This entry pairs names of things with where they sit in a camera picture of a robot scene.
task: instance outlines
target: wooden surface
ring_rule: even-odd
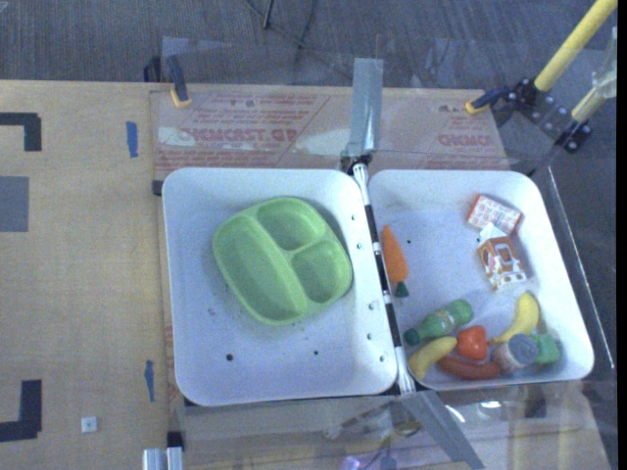
[[[3,469],[140,468],[145,448],[165,447],[169,298],[162,292],[161,200],[151,193],[149,103],[161,87],[0,81],[0,112],[36,112],[43,124],[41,152],[24,151],[19,127],[0,126],[0,176],[28,177],[29,186],[28,231],[0,232],[0,422],[17,420],[21,381],[41,379],[43,387],[42,430],[33,440],[0,443]],[[136,158],[128,121],[137,126]],[[155,401],[146,360],[154,362]],[[489,468],[538,467],[542,454],[551,468],[591,458],[606,468],[590,407],[583,396],[570,397],[554,429],[512,424],[505,438],[487,433],[473,445],[494,460]],[[80,433],[85,416],[98,417],[97,432]],[[320,468],[324,441],[316,440],[320,450],[302,446],[285,468]],[[376,447],[369,444],[346,451]],[[264,454],[263,447],[261,439],[259,455],[229,462],[216,454],[215,464],[194,467],[279,468],[280,451]],[[442,455],[435,446],[420,451]],[[337,457],[324,461],[337,468]]]

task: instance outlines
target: green bottle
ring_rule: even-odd
[[[467,324],[474,317],[472,306],[466,300],[454,300],[433,313],[429,313],[418,327],[408,329],[403,336],[408,345],[418,345],[428,338],[442,338]]]
[[[537,364],[551,364],[561,357],[557,341],[549,334],[532,334],[529,338],[535,341],[538,347]]]

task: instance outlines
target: dark gray floor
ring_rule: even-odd
[[[489,89],[538,73],[595,0],[276,0],[267,30],[258,15],[266,0],[0,2],[8,3],[4,10],[0,4],[1,78],[142,81],[144,67],[164,47],[187,47],[204,49],[184,60],[189,81],[350,85],[352,59],[377,56],[386,60],[386,86]],[[564,106],[574,106],[590,88],[616,23],[614,12],[555,85],[553,94]],[[580,292],[590,292],[603,326],[596,327],[593,311],[586,313],[598,349],[591,379],[603,385],[591,390],[599,399],[600,426],[611,427],[615,100],[590,125],[593,137],[576,154],[559,155],[552,171],[569,221],[559,235],[566,242],[572,232],[586,276],[578,276],[577,284]],[[502,133],[524,146],[539,131],[512,120]],[[617,465],[614,434],[605,433]]]

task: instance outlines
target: white square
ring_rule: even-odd
[[[88,416],[80,418],[80,432],[88,434],[98,430],[98,418],[96,416]]]

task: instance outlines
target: white tray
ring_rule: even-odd
[[[214,260],[217,226],[249,206],[299,197],[331,224],[354,269],[349,292],[288,326],[255,320]],[[184,168],[164,183],[174,371],[201,405],[364,396],[390,388],[398,366],[362,196],[335,170]]]
[[[372,176],[368,189],[377,227],[390,224],[410,267],[410,296],[395,300],[401,333],[438,307],[465,298],[475,312],[468,325],[483,325],[489,336],[497,336],[509,326],[517,297],[529,289],[540,303],[539,327],[561,340],[562,358],[550,366],[532,366],[489,381],[464,381],[431,367],[424,386],[443,391],[575,380],[592,370],[592,344],[542,196],[531,179],[500,170],[384,170]],[[476,253],[478,229],[465,221],[479,193],[524,214],[513,240],[526,265],[526,282],[492,290]],[[417,350],[404,346],[408,357]]]

